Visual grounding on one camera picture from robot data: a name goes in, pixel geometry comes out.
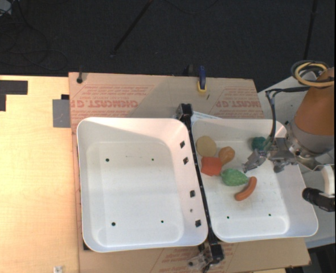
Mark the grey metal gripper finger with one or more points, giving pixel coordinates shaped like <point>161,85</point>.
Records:
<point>279,168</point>
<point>254,160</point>

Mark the thin black and white rod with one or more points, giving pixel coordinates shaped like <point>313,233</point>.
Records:
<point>202,192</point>

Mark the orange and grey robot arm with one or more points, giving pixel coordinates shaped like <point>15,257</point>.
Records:
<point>314,107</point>

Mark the brown cardboard board red print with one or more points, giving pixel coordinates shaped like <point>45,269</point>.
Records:
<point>111,101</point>

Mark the white plastic tray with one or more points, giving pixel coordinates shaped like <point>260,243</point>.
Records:
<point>253,218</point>
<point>134,186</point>

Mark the tan round biscuit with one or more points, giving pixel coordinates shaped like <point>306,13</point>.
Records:
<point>205,146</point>

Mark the orange sausage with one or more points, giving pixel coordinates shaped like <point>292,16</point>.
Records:
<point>246,190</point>

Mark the black cylinder on white bracket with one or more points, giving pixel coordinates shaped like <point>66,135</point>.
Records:
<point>319,198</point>

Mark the dark green broccoli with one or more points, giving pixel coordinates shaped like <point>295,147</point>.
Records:
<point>258,143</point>

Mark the green grapes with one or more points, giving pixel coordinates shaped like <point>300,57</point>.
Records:
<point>234,177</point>

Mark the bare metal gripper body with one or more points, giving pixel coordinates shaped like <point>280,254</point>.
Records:
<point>284,153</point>

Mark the white printed paper slip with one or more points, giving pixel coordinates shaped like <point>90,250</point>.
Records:
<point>205,115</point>

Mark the orange bread roll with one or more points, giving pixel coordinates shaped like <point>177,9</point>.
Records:
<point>226,155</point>

